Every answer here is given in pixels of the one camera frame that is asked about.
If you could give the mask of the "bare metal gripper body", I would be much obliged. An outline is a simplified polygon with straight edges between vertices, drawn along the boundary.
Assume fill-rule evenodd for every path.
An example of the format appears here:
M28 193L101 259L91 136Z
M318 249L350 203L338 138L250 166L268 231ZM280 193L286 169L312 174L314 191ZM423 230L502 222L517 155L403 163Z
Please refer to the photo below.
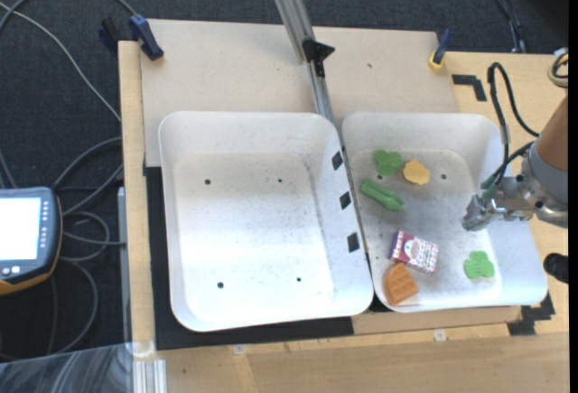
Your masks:
M539 160L524 160L520 173L502 179L481 200L482 223L530 220L568 228L568 173Z

